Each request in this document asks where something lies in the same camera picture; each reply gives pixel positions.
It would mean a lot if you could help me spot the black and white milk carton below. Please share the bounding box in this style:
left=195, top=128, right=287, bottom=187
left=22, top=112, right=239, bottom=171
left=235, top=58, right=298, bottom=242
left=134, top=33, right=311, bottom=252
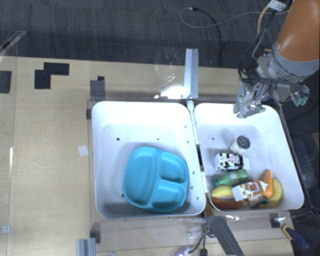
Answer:
left=214, top=152, right=251, bottom=172

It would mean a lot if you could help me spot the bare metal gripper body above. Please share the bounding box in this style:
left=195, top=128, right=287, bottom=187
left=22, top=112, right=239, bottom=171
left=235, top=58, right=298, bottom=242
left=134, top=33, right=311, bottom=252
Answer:
left=249, top=53, right=311, bottom=103

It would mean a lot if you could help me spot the pale wood board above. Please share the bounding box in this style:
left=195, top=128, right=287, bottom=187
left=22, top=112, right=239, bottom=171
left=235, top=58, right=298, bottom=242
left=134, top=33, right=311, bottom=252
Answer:
left=0, top=55, right=294, bottom=256

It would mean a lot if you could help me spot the orange sausage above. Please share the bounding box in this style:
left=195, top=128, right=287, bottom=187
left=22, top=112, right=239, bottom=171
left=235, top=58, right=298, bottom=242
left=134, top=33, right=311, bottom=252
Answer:
left=211, top=196, right=243, bottom=210

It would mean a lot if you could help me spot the blue divided plate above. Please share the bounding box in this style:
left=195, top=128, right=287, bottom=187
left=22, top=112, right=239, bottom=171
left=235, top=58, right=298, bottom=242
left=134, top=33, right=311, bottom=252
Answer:
left=122, top=146, right=189, bottom=214

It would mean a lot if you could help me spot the white cup with grey lid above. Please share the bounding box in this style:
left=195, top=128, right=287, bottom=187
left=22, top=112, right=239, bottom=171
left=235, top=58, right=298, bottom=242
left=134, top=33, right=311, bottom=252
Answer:
left=229, top=135, right=252, bottom=155

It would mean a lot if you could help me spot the orange carrot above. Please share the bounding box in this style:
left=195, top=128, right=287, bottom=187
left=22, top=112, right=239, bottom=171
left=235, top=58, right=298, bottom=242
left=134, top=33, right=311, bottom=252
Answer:
left=256, top=169, right=274, bottom=204

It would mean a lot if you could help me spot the orange and white carton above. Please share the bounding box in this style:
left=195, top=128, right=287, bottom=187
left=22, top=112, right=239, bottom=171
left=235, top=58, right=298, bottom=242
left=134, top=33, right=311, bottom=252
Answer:
left=231, top=180, right=274, bottom=208

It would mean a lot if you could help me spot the yellow oval toy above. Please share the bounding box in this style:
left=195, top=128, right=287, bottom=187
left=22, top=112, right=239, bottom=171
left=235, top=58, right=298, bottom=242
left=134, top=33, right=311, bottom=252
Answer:
left=210, top=185, right=235, bottom=200

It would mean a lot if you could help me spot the white plastic tray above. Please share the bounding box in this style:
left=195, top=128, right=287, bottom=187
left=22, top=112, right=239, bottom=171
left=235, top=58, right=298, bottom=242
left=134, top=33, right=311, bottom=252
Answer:
left=90, top=100, right=207, bottom=220
left=193, top=102, right=306, bottom=213

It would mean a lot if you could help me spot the green bottle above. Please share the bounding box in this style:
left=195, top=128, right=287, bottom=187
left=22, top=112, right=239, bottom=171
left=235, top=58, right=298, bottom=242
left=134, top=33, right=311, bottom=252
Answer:
left=212, top=169, right=250, bottom=188

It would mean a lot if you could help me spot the yellow banana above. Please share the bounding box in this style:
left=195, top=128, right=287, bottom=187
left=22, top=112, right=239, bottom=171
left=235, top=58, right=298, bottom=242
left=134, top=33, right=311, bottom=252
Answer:
left=259, top=177, right=284, bottom=208

